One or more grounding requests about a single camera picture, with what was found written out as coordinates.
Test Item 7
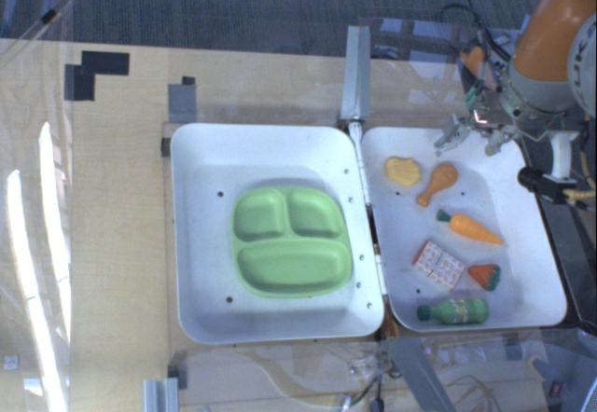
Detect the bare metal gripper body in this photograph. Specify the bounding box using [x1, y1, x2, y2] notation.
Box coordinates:
[469, 86, 562, 137]

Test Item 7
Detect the brown chicken drumstick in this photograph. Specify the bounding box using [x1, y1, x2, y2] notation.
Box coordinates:
[414, 161, 460, 209]

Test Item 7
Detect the yellow biscuit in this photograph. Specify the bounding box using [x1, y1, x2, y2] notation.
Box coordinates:
[383, 156, 423, 189]

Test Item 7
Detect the orange carrot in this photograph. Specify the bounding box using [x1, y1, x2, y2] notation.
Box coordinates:
[435, 208, 506, 247]

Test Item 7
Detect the white plastic tray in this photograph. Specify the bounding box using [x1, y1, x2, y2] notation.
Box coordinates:
[169, 122, 386, 347]
[360, 126, 570, 334]

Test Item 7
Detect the white and orange carton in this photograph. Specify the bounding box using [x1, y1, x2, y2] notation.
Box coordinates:
[410, 239, 466, 293]

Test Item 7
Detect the red strawberry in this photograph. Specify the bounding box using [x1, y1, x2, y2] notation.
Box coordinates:
[466, 263, 503, 293]

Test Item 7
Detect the green bottle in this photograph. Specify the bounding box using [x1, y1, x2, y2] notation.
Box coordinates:
[415, 296, 491, 327]

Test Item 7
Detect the green divided plate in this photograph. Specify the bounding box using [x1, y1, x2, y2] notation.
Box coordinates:
[229, 185, 354, 300]

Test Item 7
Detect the black cylinder on white bracket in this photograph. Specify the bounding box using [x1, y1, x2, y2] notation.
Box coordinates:
[517, 130, 582, 207]

